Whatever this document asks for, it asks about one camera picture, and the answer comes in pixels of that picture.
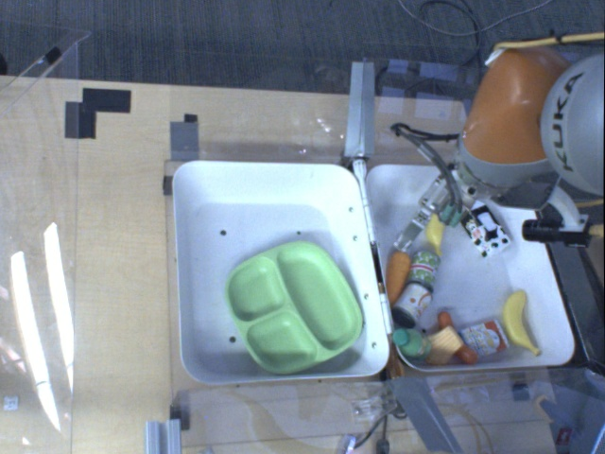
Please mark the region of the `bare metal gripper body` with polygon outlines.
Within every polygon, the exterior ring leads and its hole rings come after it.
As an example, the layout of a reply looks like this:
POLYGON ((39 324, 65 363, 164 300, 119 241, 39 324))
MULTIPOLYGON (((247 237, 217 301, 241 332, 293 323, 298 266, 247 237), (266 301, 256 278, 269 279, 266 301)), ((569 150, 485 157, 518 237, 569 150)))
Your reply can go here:
POLYGON ((457 170, 439 175, 419 200, 421 211, 439 220, 462 220, 476 202, 475 190, 462 180, 457 170))

